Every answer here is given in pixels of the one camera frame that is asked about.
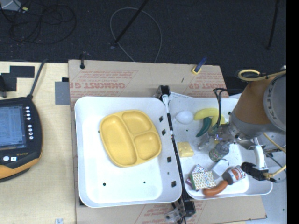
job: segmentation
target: table surface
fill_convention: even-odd
[[[0,62],[0,73],[9,73],[12,64],[35,66],[35,75],[40,66]],[[0,183],[1,223],[55,223],[57,218],[63,218],[64,224],[76,223],[71,111],[69,105],[55,104],[55,82],[62,77],[69,77],[67,63],[47,63],[40,74],[33,101],[43,128],[42,158],[26,174]],[[27,96],[33,81],[18,78],[17,91],[8,92],[6,99]],[[260,197],[253,200],[259,203]]]

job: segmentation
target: white egg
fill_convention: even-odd
[[[193,113],[188,110],[183,110],[176,115],[176,120],[182,124],[190,124],[193,121]]]

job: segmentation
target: brown sausage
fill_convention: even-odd
[[[203,189],[202,193],[206,196],[214,196],[222,192],[227,186],[228,182],[226,180],[222,180],[216,187]]]

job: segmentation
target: yellow cube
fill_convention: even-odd
[[[178,155],[183,157],[192,157],[194,155],[194,151],[191,148],[189,142],[178,142]]]

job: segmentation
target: white tray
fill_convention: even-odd
[[[237,103],[237,99],[234,98],[223,98],[221,100],[221,113],[229,119],[228,112],[232,112],[233,108]],[[218,108],[218,102],[216,98],[173,98],[169,103],[169,109],[172,118],[173,132],[175,135],[175,141],[178,142],[189,142],[193,151],[194,156],[180,158],[184,180],[188,178],[188,175],[193,170],[196,164],[201,165],[206,170],[210,170],[215,164],[208,155],[208,152],[214,147],[213,145],[206,147],[202,150],[198,150],[198,144],[202,137],[196,138],[196,134],[202,127],[202,120],[194,120],[188,125],[179,123],[175,117],[183,110],[191,111],[195,114],[197,111],[215,107]],[[229,161],[229,167],[235,167],[241,165],[244,161],[256,164],[256,157],[254,151],[248,151],[240,145],[231,144],[229,147],[229,154],[224,158]],[[221,177],[216,179],[216,184],[222,180]],[[194,191],[188,184],[185,185],[187,193],[194,199],[215,199],[224,197],[234,196],[250,196],[250,195],[265,195],[271,192],[272,183],[269,181],[258,181],[249,175],[233,185],[228,185],[224,191],[220,194],[212,197],[204,196],[202,191]]]
[[[162,150],[158,157],[148,162],[121,168],[110,161],[98,133],[99,124],[109,114],[133,109],[151,118],[160,135]],[[157,98],[83,97],[75,104],[75,119],[79,196],[86,206],[167,203],[180,198],[182,186],[162,101]]]

